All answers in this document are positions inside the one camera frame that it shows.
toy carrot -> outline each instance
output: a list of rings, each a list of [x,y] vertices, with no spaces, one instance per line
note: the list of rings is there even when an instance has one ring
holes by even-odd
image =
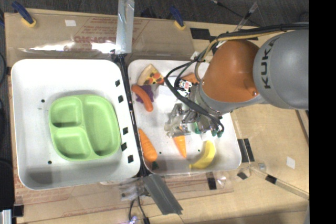
[[[181,79],[190,81],[192,84],[199,84],[199,81],[196,79],[195,73],[188,74]]]
[[[185,146],[185,136],[180,135],[180,136],[174,137],[173,139],[174,139],[174,142],[175,142],[175,145],[176,145],[178,151],[180,151],[183,158],[187,158],[187,150],[186,150],[186,146]]]
[[[158,158],[157,157],[158,155],[152,142],[149,140],[147,135],[141,129],[139,129],[139,136],[143,157],[151,163],[155,162],[156,159]]]
[[[152,112],[153,104],[148,94],[137,84],[133,84],[131,90],[142,99],[145,109],[148,112]]]

kuka logo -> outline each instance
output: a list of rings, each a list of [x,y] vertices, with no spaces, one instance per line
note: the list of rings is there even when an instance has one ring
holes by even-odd
[[[268,69],[267,69],[267,64],[268,64],[268,54],[270,53],[270,51],[272,50],[272,47],[273,47],[273,45],[274,45],[274,42],[277,40],[278,38],[276,38],[276,39],[274,39],[274,40],[272,40],[269,44],[268,44],[268,46],[270,47],[269,49],[265,49],[265,51],[264,51],[264,56],[262,57],[262,62],[261,62],[261,66],[263,66],[264,67],[264,70],[260,73],[261,74],[261,80],[263,81],[263,83],[264,83],[264,87],[265,87],[265,89],[270,89],[271,88],[271,86],[268,84],[268,76],[267,76],[267,71],[268,71]]]

toy banana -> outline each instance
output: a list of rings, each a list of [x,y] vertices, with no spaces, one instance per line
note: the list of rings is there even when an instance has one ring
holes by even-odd
[[[202,157],[194,164],[189,164],[190,168],[205,169],[213,161],[216,153],[215,145],[212,141],[208,140],[205,144],[205,151]]]

pizza slice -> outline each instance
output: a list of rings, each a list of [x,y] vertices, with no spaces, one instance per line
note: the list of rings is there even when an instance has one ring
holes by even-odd
[[[141,72],[138,83],[139,86],[143,85],[152,85],[152,84],[164,84],[163,76],[158,72],[158,70],[150,63],[145,69]]]

white label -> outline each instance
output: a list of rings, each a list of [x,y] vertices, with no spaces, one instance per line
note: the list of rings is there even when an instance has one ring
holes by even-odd
[[[286,165],[292,169],[295,169],[295,160],[290,157],[287,157]]]
[[[77,26],[75,20],[65,20],[66,26]]]

